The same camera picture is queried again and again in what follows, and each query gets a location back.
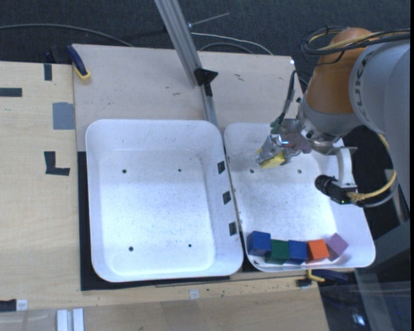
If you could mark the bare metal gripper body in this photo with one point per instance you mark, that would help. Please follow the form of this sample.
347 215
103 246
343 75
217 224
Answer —
301 140

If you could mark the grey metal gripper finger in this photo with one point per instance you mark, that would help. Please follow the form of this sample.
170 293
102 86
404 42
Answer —
268 148
289 156

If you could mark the yellow cube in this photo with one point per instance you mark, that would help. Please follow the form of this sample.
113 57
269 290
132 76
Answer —
275 162

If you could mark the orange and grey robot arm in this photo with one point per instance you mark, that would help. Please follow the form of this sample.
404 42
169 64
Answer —
372 88

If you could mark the white plastic tray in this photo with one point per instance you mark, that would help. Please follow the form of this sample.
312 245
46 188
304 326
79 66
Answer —
286 205
155 202

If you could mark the blue cube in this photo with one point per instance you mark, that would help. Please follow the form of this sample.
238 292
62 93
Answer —
298 251
259 242

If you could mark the green cube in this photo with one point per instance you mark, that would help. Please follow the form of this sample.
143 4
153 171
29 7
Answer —
279 251

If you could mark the orange cube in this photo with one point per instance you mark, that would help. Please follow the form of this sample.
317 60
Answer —
318 249

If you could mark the purple cube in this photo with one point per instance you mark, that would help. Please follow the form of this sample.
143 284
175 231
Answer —
337 245

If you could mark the pale wood board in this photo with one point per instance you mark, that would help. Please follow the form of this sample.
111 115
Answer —
137 85

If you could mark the black cylinder on white bracket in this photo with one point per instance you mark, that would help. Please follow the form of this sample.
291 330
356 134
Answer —
334 186

